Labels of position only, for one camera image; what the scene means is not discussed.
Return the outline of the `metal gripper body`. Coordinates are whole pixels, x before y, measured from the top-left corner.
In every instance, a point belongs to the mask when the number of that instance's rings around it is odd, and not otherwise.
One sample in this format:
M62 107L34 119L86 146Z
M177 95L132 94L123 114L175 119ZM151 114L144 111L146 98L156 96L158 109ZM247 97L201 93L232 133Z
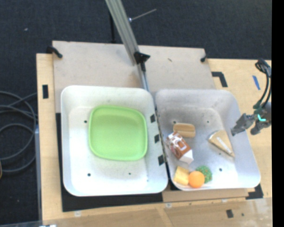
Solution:
M255 122L258 125L271 125L272 121L272 106L271 102L260 103L253 105L254 112L250 116L251 123Z

